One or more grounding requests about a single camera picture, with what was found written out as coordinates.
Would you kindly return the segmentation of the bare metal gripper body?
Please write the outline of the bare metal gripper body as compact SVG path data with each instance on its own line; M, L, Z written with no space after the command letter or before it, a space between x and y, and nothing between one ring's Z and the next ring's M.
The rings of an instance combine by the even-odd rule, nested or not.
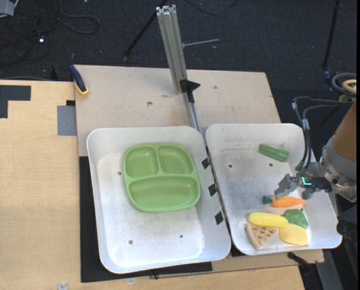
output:
M350 202L357 200L356 181L342 174L334 165L325 161L312 162L296 173L298 186L316 192L336 193Z

